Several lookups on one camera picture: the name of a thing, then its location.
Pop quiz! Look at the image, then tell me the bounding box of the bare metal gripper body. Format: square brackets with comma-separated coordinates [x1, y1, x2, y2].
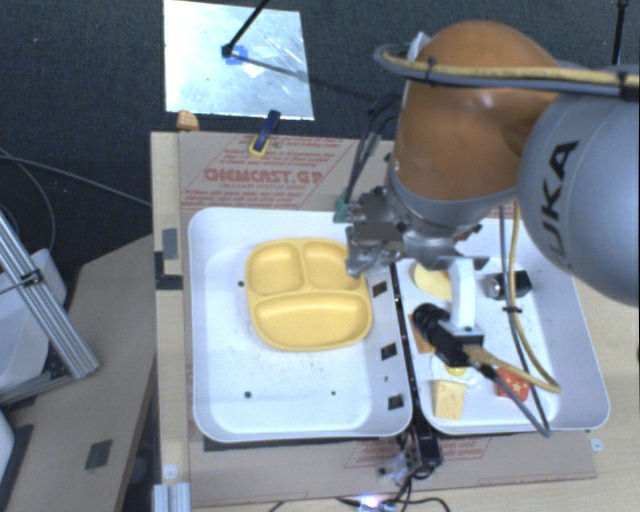
[344, 186, 491, 271]

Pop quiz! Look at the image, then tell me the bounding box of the white plastic tray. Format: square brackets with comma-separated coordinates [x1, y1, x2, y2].
[187, 206, 414, 444]
[391, 215, 612, 436]

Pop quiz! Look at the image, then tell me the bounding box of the yellow cheese wedge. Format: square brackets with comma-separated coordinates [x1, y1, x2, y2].
[431, 379, 467, 420]

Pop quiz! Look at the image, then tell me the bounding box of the black and silver small can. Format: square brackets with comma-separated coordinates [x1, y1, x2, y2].
[481, 269, 534, 302]

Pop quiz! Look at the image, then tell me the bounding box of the red packet with yellow stars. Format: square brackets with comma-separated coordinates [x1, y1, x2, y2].
[495, 369, 531, 403]

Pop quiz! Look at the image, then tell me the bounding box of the brown cardboard board red print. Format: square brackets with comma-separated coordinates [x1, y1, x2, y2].
[177, 132, 599, 509]

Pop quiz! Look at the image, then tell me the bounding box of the black cylinder on white bracket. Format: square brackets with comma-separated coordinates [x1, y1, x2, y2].
[412, 256, 486, 367]

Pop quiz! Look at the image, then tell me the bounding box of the yellow divided plate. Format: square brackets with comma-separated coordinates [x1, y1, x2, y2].
[243, 238, 374, 353]

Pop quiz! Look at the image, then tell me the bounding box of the white and yellow fried egg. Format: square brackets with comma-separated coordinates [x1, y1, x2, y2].
[430, 356, 482, 392]

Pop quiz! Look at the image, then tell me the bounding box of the yellow round toy food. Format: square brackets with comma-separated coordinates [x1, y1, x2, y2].
[411, 261, 454, 302]

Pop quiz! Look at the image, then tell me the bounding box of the orange toy biscuit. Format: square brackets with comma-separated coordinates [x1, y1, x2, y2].
[408, 311, 437, 356]

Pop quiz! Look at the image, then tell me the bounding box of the black block with thin wires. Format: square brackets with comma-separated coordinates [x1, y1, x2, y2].
[412, 427, 445, 469]

